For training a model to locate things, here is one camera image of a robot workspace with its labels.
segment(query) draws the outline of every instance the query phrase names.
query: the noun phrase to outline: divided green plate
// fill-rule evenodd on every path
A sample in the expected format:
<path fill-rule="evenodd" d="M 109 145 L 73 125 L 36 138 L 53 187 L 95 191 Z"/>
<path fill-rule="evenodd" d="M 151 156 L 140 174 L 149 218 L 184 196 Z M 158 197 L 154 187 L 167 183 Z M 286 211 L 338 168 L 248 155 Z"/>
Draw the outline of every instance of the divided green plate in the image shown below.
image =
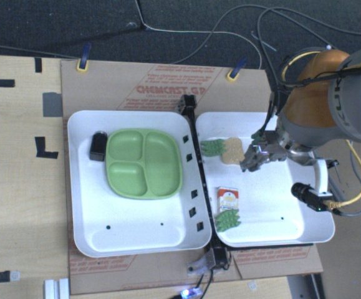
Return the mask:
<path fill-rule="evenodd" d="M 105 160 L 108 182 L 123 197 L 167 198 L 183 184 L 178 144 L 162 131 L 127 128 L 112 133 Z"/>

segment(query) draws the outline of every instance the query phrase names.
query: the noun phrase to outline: yellow clip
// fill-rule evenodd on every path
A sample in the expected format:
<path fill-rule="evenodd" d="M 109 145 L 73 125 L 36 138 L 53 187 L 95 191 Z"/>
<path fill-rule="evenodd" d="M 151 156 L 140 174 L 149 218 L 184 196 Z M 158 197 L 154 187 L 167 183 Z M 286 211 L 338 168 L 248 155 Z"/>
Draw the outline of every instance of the yellow clip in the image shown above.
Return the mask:
<path fill-rule="evenodd" d="M 78 72 L 80 72 L 80 73 L 85 73 L 85 72 L 87 71 L 88 67 L 89 67 L 89 61 L 86 61 L 85 68 L 82 69 L 82 68 L 80 68 L 80 60 L 81 60 L 81 59 L 78 60 L 78 63 L 77 63 L 77 65 L 76 65 L 76 71 L 78 71 Z"/>
<path fill-rule="evenodd" d="M 234 82 L 235 80 L 237 80 L 238 76 L 240 75 L 240 73 L 237 73 L 235 77 L 231 77 L 230 74 L 233 70 L 230 70 L 229 73 L 226 76 L 226 80 L 229 82 Z"/>

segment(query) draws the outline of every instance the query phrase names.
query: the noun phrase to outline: tray hole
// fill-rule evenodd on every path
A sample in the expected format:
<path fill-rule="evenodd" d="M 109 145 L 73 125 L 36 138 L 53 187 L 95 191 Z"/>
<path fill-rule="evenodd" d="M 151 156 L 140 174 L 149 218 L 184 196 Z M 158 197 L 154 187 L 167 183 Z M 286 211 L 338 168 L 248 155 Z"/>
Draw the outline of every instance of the tray hole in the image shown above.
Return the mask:
<path fill-rule="evenodd" d="M 190 218 L 192 218 L 197 213 L 197 211 L 195 210 L 195 207 L 193 207 L 188 211 L 188 213 L 190 215 Z"/>
<path fill-rule="evenodd" d="M 199 232 L 200 230 L 203 230 L 204 229 L 204 223 L 203 222 L 199 222 L 197 224 L 197 231 Z"/>

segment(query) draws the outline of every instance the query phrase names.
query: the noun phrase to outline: binder clip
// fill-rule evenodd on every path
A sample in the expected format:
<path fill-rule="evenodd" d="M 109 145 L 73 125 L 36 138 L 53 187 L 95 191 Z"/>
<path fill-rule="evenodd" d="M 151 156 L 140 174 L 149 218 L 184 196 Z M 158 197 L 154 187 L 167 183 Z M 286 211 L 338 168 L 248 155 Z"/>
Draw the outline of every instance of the binder clip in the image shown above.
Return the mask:
<path fill-rule="evenodd" d="M 89 54 L 92 44 L 90 42 L 86 42 L 83 48 L 82 57 L 78 60 L 78 64 L 76 65 L 76 71 L 80 73 L 85 73 L 89 67 Z"/>
<path fill-rule="evenodd" d="M 237 80 L 239 76 L 239 71 L 245 66 L 247 63 L 247 58 L 243 57 L 236 65 L 236 67 L 229 71 L 229 73 L 226 76 L 226 80 L 229 82 L 234 82 Z"/>

